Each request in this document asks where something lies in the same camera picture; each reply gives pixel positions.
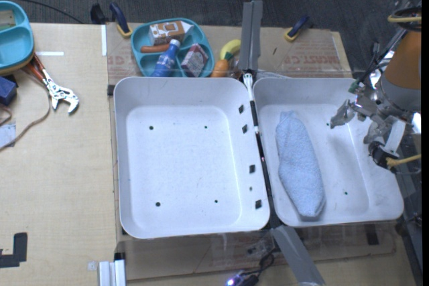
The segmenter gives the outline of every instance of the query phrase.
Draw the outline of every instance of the cable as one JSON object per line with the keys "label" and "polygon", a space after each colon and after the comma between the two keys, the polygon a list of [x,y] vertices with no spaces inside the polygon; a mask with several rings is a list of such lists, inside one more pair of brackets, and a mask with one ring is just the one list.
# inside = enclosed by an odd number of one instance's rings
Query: cable
{"label": "cable", "polygon": [[[260,269],[257,269],[256,271],[252,271],[252,272],[244,272],[244,273],[241,273],[241,275],[257,274],[257,276],[259,277],[262,272],[264,272],[268,267],[270,267],[274,264],[275,257],[273,255],[273,253],[275,253],[277,251],[279,251],[278,248],[273,248],[266,255],[264,255],[261,258],[261,260],[259,262],[259,266],[261,267]],[[264,265],[266,260],[268,260],[268,258],[270,258],[270,261],[268,262],[268,264]]]}
{"label": "cable", "polygon": [[400,27],[412,31],[422,31],[422,7],[407,7],[391,14],[387,21],[397,23]]}
{"label": "cable", "polygon": [[403,163],[407,163],[407,162],[411,162],[411,161],[415,161],[415,160],[418,160],[421,158],[422,158],[422,154],[417,154],[417,155],[407,157],[407,158],[401,159],[401,160],[396,160],[396,159],[392,159],[391,157],[386,157],[386,162],[387,162],[388,167],[394,167],[394,166],[401,165]]}
{"label": "cable", "polygon": [[[33,81],[35,81],[40,87],[44,87],[44,86],[42,86],[35,78],[32,78],[32,77],[30,77]],[[2,150],[4,150],[4,148],[6,148],[6,147],[8,147],[8,146],[10,146],[10,145],[12,145],[12,144],[14,144],[14,143],[16,143],[16,142],[18,142],[18,140],[20,140],[23,136],[24,136],[24,134],[31,128],[31,127],[33,127],[34,125],[36,125],[36,124],[39,124],[39,123],[41,123],[42,121],[44,121],[47,117],[48,117],[48,115],[49,115],[49,113],[50,113],[50,109],[51,109],[51,104],[50,104],[50,101],[49,101],[50,99],[49,99],[49,97],[48,97],[48,110],[46,111],[46,113],[43,115],[43,116],[41,116],[40,118],[38,118],[38,119],[36,119],[35,121],[32,121],[29,125],[27,125],[24,129],[23,129],[23,131],[17,136],[17,137],[15,137],[14,139],[12,139],[10,142],[8,142],[8,143],[6,143],[6,144],[4,144],[4,145],[2,145],[1,147],[0,147],[0,151],[2,151]],[[2,125],[3,123],[5,123],[5,122],[7,122],[10,118],[12,118],[12,110],[8,107],[8,106],[5,106],[5,105],[3,105],[3,104],[0,104],[0,109],[3,109],[4,111],[6,111],[8,114],[9,114],[9,116],[5,119],[5,120],[2,120],[1,122],[0,122],[0,125]]]}
{"label": "cable", "polygon": [[357,79],[357,84],[360,84],[361,82],[363,82],[368,75],[370,75],[375,69],[377,69],[377,66],[380,63],[380,60],[382,60],[380,57],[384,56],[383,54],[378,56],[379,47],[380,47],[380,44],[378,42],[375,42],[373,45],[373,55],[371,58],[371,62],[369,63],[365,73],[363,73],[363,75]]}
{"label": "cable", "polygon": [[79,19],[77,19],[77,18],[73,17],[71,14],[69,14],[69,13],[67,13],[67,12],[64,12],[63,10],[57,9],[56,7],[53,7],[53,6],[51,6],[51,5],[48,5],[48,4],[45,4],[45,3],[41,3],[41,2],[36,1],[36,0],[19,0],[19,1],[27,1],[28,3],[33,3],[33,4],[36,4],[36,5],[45,6],[45,7],[49,8],[49,9],[52,9],[52,10],[57,11],[57,12],[60,12],[60,13],[62,13],[63,15],[66,15],[67,17],[70,17],[71,19],[73,19],[73,20],[77,21],[77,22],[78,22],[78,23],[80,23],[80,24],[84,24],[84,22],[83,22],[83,21],[81,21],[81,20],[79,20]]}

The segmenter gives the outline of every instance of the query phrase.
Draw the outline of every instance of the blue bowl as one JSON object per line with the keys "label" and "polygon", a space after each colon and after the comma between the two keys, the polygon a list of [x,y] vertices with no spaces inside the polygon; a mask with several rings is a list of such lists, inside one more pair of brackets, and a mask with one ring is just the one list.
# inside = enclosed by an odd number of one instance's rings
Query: blue bowl
{"label": "blue bowl", "polygon": [[12,11],[15,25],[0,30],[0,75],[24,67],[33,56],[34,38],[25,11],[11,1],[0,1],[0,11]]}
{"label": "blue bowl", "polygon": [[142,46],[150,46],[150,38],[149,38],[149,27],[152,24],[163,23],[166,21],[184,21],[188,24],[194,26],[190,34],[185,38],[179,48],[179,52],[176,56],[176,65],[174,66],[174,70],[171,76],[175,77],[184,77],[187,78],[187,75],[184,73],[183,69],[180,67],[183,59],[186,56],[189,48],[192,44],[198,43],[201,48],[207,53],[208,60],[202,69],[199,78],[204,78],[210,76],[215,66],[215,59],[213,58],[212,48],[208,43],[206,35],[201,30],[201,28],[194,21],[186,18],[172,18],[172,19],[163,19],[159,21],[151,21],[150,23],[145,23],[134,29],[133,34],[131,35],[131,48],[133,50],[133,54],[135,60],[137,61],[137,65],[140,68],[143,76],[150,76],[152,72],[155,70],[156,62],[160,56],[160,52],[158,53],[141,53],[140,48]]}

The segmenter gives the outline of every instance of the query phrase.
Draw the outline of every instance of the blue object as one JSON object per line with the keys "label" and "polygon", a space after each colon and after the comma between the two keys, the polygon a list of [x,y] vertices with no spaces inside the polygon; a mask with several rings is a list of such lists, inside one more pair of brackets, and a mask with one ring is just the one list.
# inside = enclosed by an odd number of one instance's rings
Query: blue object
{"label": "blue object", "polygon": [[101,10],[100,4],[96,3],[91,7],[90,11],[91,22],[93,24],[106,24],[109,19],[105,16],[103,11]]}
{"label": "blue object", "polygon": [[140,48],[142,46],[151,45],[151,41],[149,38],[149,27],[152,24],[164,23],[167,21],[184,21],[185,23],[188,23],[194,26],[192,31],[184,39],[184,41],[182,42],[179,48],[179,51],[176,57],[177,64],[174,70],[172,71],[172,73],[170,74],[170,76],[187,78],[187,75],[180,67],[180,64],[185,58],[189,48],[194,43],[198,43],[208,56],[208,61],[204,65],[204,68],[202,69],[198,77],[204,78],[204,77],[210,76],[215,66],[215,58],[213,56],[212,48],[208,43],[206,35],[198,26],[198,24],[187,18],[172,18],[172,19],[162,19],[159,21],[151,21],[149,23],[142,24],[134,29],[134,32],[131,35],[131,49],[133,50],[135,61],[137,62],[137,65],[139,66],[139,69],[143,74],[143,76],[150,76],[152,74],[152,72],[155,70],[156,62],[158,61],[158,58],[161,54],[159,52],[158,53],[141,53],[140,52]]}
{"label": "blue object", "polygon": [[234,275],[234,277],[230,278],[225,286],[240,286],[243,282],[244,278],[240,275]]}
{"label": "blue object", "polygon": [[155,70],[150,76],[170,76],[172,68],[176,64],[176,55],[179,47],[180,42],[178,40],[171,40],[168,49],[159,56]]}
{"label": "blue object", "polygon": [[0,76],[0,103],[9,105],[16,96],[16,83]]}
{"label": "blue object", "polygon": [[18,4],[0,1],[0,11],[11,11],[15,22],[0,31],[0,75],[8,75],[31,60],[34,39],[27,14]]}
{"label": "blue object", "polygon": [[304,219],[315,219],[326,202],[322,174],[307,130],[294,111],[280,114],[275,141],[285,191]]}
{"label": "blue object", "polygon": [[293,28],[288,32],[289,37],[294,37],[299,29],[308,21],[310,17],[307,15],[301,17],[301,19],[293,26]]}
{"label": "blue object", "polygon": [[110,3],[109,9],[112,11],[112,20],[117,21],[119,27],[124,34],[131,33],[131,29],[128,26],[127,20],[123,15],[122,10],[115,2]]}

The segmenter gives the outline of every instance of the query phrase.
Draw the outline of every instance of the blue clamp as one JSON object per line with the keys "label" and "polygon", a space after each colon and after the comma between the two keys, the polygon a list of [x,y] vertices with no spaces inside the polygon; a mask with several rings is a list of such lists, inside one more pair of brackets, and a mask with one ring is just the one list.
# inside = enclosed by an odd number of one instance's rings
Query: blue clamp
{"label": "blue clamp", "polygon": [[284,39],[289,41],[289,42],[294,41],[298,37],[298,34],[300,33],[302,26],[309,19],[310,19],[309,16],[307,16],[307,15],[303,16],[293,27],[291,27],[287,32],[285,32]]}
{"label": "blue clamp", "polygon": [[127,20],[122,10],[115,2],[110,3],[109,9],[112,11],[112,21],[117,21],[117,28],[124,38],[131,37],[133,30],[128,26]]}

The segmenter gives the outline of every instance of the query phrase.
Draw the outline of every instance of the black tape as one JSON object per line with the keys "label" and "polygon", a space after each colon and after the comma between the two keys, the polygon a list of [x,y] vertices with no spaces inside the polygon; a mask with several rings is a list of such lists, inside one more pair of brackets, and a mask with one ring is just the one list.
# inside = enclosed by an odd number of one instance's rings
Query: black tape
{"label": "black tape", "polygon": [[19,267],[19,263],[27,261],[27,233],[19,232],[13,236],[13,254],[3,255],[0,249],[0,268]]}
{"label": "black tape", "polygon": [[256,113],[256,105],[255,102],[253,100],[250,101],[250,108],[252,110],[252,117],[253,117],[253,125],[255,127],[258,126],[257,124],[257,113]]}

